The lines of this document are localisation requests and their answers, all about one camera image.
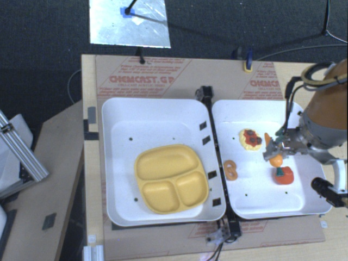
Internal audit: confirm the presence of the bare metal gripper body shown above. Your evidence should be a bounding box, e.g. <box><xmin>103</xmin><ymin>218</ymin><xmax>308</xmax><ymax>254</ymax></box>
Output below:
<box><xmin>279</xmin><ymin>128</ymin><xmax>311</xmax><ymax>157</ymax></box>

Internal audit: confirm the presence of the orange toy carrot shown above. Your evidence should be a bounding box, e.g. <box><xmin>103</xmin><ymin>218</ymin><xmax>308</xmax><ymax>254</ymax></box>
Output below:
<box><xmin>264</xmin><ymin>132</ymin><xmax>284</xmax><ymax>169</ymax></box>

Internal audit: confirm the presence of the yellow and red toy pizza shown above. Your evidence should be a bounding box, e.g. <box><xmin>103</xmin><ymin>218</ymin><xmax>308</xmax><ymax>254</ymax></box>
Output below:
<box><xmin>238</xmin><ymin>128</ymin><xmax>263</xmax><ymax>152</ymax></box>

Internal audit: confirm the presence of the red toy tomato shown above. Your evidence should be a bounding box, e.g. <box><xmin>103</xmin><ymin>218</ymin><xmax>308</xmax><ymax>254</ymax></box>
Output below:
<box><xmin>273</xmin><ymin>166</ymin><xmax>295</xmax><ymax>185</ymax></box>

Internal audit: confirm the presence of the brown toy pretzel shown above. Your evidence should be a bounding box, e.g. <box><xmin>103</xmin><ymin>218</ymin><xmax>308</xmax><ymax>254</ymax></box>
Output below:
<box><xmin>223</xmin><ymin>159</ymin><xmax>239</xmax><ymax>182</ymax></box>

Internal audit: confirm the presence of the white plastic tray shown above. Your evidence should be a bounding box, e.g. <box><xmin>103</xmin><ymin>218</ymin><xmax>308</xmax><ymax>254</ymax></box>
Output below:
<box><xmin>211</xmin><ymin>99</ymin><xmax>333</xmax><ymax>220</ymax></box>
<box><xmin>101</xmin><ymin>97</ymin><xmax>227</xmax><ymax>227</ymax></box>

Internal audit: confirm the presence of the thin black rod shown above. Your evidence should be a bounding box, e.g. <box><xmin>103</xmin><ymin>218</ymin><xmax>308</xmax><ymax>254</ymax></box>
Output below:
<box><xmin>204</xmin><ymin>96</ymin><xmax>236</xmax><ymax>222</ymax></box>

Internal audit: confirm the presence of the yellow divided plate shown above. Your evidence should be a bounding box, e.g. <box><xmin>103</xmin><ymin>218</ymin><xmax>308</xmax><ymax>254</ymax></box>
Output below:
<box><xmin>134</xmin><ymin>144</ymin><xmax>210</xmax><ymax>215</ymax></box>

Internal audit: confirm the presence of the brown cardboard board red print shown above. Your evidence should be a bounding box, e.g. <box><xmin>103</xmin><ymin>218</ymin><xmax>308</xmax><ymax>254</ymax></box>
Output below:
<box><xmin>95</xmin><ymin>54</ymin><xmax>326</xmax><ymax>261</ymax></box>

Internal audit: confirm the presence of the black cylinder on white bracket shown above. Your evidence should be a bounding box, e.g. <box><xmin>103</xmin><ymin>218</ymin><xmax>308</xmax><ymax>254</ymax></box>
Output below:
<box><xmin>310</xmin><ymin>159</ymin><xmax>348</xmax><ymax>208</ymax></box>

